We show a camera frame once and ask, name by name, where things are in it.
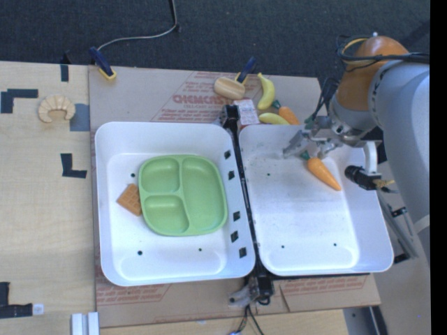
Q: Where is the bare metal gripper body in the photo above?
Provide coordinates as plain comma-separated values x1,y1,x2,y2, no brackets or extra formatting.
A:
304,114,365,150

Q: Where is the orange carrot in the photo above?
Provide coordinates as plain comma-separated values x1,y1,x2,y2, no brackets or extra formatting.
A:
272,99,301,126
300,151,343,192

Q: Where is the yellow banana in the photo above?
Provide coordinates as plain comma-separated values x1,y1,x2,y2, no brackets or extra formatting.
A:
258,112,291,126
256,72,277,111

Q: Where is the white and pink carton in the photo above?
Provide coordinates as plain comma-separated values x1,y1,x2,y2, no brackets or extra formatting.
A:
233,98,261,127

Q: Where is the white plastic tray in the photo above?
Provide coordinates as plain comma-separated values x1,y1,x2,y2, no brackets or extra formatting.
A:
238,124,395,277
94,121,257,288

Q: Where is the beige bread bun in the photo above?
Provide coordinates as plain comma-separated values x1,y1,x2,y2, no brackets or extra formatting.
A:
213,76,247,101

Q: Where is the green divided plate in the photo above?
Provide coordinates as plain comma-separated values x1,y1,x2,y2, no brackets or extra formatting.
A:
138,154,229,238

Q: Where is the brown cardboard board, red print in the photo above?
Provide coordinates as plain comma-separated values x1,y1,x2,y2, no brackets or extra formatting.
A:
87,64,382,328

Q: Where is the orange waffle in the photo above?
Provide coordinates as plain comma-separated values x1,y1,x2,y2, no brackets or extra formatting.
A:
115,183,143,217

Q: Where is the beige croissant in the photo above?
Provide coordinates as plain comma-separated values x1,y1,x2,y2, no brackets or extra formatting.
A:
37,94,77,124

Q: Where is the black cylinder on white bracket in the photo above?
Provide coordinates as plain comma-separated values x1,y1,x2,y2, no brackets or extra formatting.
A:
344,140,384,192

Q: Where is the black block with thin wires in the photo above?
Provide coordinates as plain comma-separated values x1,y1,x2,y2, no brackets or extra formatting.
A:
220,104,242,129
248,273,275,299

